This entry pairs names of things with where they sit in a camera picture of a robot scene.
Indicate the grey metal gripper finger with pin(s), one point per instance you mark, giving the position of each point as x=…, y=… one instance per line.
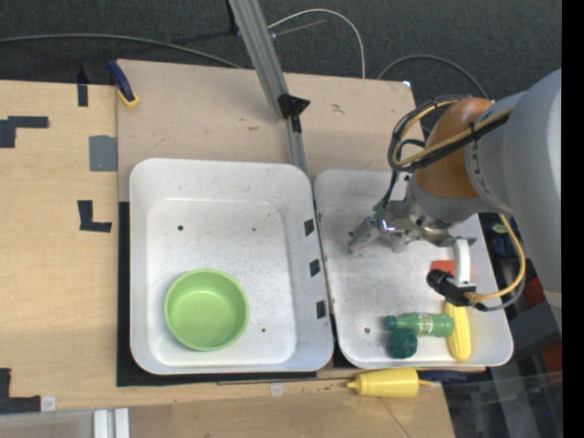
x=400, y=242
x=364, y=234

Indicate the red block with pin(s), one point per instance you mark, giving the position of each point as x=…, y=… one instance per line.
x=441, y=266

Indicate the pale wood board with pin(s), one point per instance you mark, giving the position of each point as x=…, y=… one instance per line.
x=205, y=117

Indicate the white plastic tray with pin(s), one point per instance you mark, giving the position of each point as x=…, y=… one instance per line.
x=219, y=244
x=378, y=281

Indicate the black cylinder on white bracket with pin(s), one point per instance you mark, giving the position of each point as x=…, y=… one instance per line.
x=449, y=286

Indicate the green plastic bottle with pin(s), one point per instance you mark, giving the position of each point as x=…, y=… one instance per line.
x=429, y=324

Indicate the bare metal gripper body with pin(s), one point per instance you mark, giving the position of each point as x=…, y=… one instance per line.
x=417, y=228

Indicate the yellow squeeze bottle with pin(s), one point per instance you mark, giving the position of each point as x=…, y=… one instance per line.
x=388, y=382

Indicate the green bowl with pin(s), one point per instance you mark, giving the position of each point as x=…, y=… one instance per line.
x=206, y=310

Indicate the dark green broccoli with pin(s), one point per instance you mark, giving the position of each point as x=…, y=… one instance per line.
x=402, y=344

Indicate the yellow corn cob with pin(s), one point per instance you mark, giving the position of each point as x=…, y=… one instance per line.
x=459, y=336

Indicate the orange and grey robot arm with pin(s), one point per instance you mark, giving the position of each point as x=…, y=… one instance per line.
x=520, y=153

